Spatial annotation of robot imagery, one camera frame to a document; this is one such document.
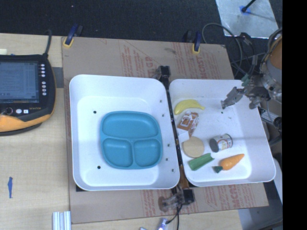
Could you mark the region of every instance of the tin can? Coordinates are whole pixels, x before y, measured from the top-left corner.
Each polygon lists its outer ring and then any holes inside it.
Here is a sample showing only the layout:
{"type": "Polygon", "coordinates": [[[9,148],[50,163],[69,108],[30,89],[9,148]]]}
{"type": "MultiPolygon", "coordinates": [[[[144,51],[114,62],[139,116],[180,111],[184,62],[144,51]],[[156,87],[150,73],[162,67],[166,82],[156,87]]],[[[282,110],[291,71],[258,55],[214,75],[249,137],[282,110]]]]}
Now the tin can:
{"type": "Polygon", "coordinates": [[[232,138],[229,134],[215,136],[209,141],[210,148],[213,152],[218,152],[230,148],[232,147],[232,144],[232,138]]]}

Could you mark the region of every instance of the white tray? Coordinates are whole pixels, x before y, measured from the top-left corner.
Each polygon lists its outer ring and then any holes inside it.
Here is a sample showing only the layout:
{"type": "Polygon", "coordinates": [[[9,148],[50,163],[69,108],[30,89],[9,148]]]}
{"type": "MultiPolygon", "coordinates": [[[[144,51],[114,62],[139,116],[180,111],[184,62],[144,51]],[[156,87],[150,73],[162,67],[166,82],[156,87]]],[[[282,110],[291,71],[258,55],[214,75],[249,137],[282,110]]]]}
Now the white tray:
{"type": "Polygon", "coordinates": [[[180,173],[166,91],[155,79],[78,75],[70,82],[73,177],[88,191],[169,189],[180,173]],[[137,111],[158,122],[161,161],[152,168],[125,170],[108,165],[101,152],[99,126],[113,111],[137,111]]]}
{"type": "MultiPolygon", "coordinates": [[[[192,158],[181,153],[186,177],[195,186],[268,182],[275,177],[276,169],[258,109],[249,108],[246,96],[222,109],[221,101],[233,87],[242,88],[241,84],[239,80],[174,80],[170,83],[173,108],[185,99],[195,99],[205,107],[204,110],[189,109],[199,114],[193,136],[203,141],[204,154],[211,153],[214,160],[192,171],[188,165],[192,158]],[[212,152],[209,140],[225,133],[232,137],[233,146],[212,152]],[[221,159],[239,153],[244,153],[245,157],[234,168],[219,173],[213,171],[212,166],[217,166],[221,159]]],[[[174,116],[176,125],[183,115],[184,112],[174,116]]]]}

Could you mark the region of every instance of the light wood surface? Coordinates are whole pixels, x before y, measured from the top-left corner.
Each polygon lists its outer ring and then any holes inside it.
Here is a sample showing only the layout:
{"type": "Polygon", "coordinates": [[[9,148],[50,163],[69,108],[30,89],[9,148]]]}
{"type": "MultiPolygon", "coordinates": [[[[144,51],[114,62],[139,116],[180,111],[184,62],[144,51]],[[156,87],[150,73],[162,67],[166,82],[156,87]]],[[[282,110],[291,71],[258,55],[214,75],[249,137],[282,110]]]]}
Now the light wood surface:
{"type": "MultiPolygon", "coordinates": [[[[8,54],[42,54],[46,45],[43,35],[0,34],[0,48],[8,54]]],[[[48,54],[52,66],[62,67],[60,36],[52,37],[48,54]]],[[[0,137],[0,153],[0,229],[51,230],[52,213],[70,210],[63,89],[57,89],[53,116],[32,131],[0,137]]],[[[237,210],[180,215],[179,219],[180,230],[242,229],[237,210]]],[[[75,224],[71,229],[155,230],[159,221],[160,217],[106,221],[75,224]]],[[[168,230],[176,227],[174,220],[168,230]]]]}

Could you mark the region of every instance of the screen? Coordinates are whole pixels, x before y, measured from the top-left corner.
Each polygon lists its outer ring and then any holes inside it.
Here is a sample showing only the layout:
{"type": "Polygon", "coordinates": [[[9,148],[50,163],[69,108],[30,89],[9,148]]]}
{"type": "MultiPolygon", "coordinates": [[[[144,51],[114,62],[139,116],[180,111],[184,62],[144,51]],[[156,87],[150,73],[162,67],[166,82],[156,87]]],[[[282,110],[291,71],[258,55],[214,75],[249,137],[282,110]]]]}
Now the screen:
{"type": "Polygon", "coordinates": [[[38,62],[0,62],[0,103],[38,103],[38,62]]]}

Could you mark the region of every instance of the carrot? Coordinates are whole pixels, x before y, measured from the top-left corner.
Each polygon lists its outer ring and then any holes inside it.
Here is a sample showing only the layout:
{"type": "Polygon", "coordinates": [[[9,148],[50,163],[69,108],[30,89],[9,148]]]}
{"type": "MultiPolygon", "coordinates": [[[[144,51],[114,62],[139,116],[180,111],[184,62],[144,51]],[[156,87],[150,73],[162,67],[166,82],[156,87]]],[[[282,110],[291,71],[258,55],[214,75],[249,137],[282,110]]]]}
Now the carrot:
{"type": "Polygon", "coordinates": [[[243,157],[244,157],[244,154],[241,153],[241,154],[237,154],[235,156],[225,158],[225,159],[221,160],[220,166],[214,166],[213,169],[217,173],[220,172],[221,170],[225,170],[225,171],[230,170],[236,164],[238,164],[243,157]]]}

